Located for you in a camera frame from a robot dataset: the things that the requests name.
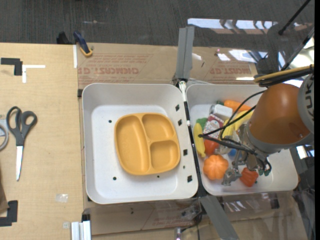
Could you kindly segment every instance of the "orange divided plate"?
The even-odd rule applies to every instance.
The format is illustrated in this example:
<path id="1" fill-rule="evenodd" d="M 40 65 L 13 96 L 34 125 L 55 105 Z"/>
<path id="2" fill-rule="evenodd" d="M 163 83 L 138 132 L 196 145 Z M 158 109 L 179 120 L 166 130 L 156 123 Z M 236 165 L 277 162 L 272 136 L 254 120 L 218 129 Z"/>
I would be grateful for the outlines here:
<path id="1" fill-rule="evenodd" d="M 171 120 L 160 113 L 125 115 L 114 127 L 122 168 L 132 175 L 163 173 L 180 161 L 180 146 Z"/>

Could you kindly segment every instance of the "black scissors handle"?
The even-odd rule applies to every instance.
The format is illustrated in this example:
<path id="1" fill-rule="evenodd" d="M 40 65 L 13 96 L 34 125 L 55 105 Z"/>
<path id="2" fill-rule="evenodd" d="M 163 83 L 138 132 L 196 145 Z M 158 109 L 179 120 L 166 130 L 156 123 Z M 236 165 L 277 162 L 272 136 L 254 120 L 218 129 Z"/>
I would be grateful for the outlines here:
<path id="1" fill-rule="evenodd" d="M 10 125 L 10 117 L 14 110 L 16 110 L 15 128 L 12 128 Z M 30 124 L 27 124 L 27 119 L 29 117 L 33 117 L 33 119 Z M 10 132 L 12 132 L 13 135 L 15 136 L 16 146 L 24 145 L 28 132 L 37 123 L 37 121 L 38 121 L 38 118 L 36 114 L 33 113 L 32 111 L 25 111 L 22 113 L 21 109 L 17 106 L 13 106 L 12 108 L 10 108 L 10 110 L 6 114 L 6 124 Z"/>

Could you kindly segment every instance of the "gray floor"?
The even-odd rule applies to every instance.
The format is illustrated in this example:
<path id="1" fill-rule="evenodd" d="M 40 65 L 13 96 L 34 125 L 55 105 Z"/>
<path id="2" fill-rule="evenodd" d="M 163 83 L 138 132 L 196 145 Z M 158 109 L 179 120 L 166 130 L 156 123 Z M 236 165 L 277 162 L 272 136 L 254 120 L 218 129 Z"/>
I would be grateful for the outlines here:
<path id="1" fill-rule="evenodd" d="M 177 45 L 188 18 L 276 21 L 283 25 L 306 0 L 0 0 L 0 42 L 55 44 L 64 31 L 87 42 Z M 315 21 L 315 0 L 297 17 Z M 247 36 L 198 34 L 204 46 L 250 47 Z"/>

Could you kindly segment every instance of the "table surface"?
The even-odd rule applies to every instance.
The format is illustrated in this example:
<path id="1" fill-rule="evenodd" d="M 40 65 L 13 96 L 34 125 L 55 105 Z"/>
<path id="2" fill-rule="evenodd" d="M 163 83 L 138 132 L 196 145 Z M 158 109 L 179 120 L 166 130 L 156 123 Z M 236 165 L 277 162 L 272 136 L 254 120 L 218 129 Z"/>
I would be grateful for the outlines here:
<path id="1" fill-rule="evenodd" d="M 25 141 L 19 181 L 16 181 L 16 142 L 12 134 L 0 152 L 6 199 L 18 200 L 17 222 L 0 227 L 0 237 L 2 240 L 68 240 L 70 230 L 64 228 L 64 223 L 81 221 L 84 210 L 78 71 L 74 67 L 73 46 L 0 43 L 0 54 L 2 58 L 19 58 L 24 65 L 45 65 L 45 68 L 27 69 L 26 83 L 21 76 L 14 76 L 13 65 L 0 65 L 0 119 L 13 106 L 33 111 L 38 117 Z M 60 194 L 67 195 L 67 200 L 59 200 Z M 270 236 L 272 230 L 267 226 L 272 223 L 292 228 L 290 235 L 283 230 L 283 239 L 307 239 L 296 207 L 290 215 L 279 218 L 236 221 L 232 225 L 239 236 L 247 239 Z M 253 224 L 256 233 L 248 234 Z M 200 233 L 207 237 L 203 239 L 209 239 L 208 236 L 218 239 L 207 220 L 201 225 Z M 92 238 L 172 239 L 173 235 L 171 228 Z M 191 231 L 186 239 L 198 239 L 198 235 Z"/>

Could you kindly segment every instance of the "gray ring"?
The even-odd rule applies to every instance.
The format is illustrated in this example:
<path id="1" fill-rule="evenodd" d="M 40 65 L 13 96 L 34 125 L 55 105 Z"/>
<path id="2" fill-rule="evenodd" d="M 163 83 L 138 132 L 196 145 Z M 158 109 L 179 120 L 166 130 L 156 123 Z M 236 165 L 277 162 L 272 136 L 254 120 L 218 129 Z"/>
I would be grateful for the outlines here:
<path id="1" fill-rule="evenodd" d="M 9 133 L 8 130 L 0 123 L 0 128 L 4 131 L 4 142 L 0 145 L 0 150 L 3 150 L 8 143 Z"/>

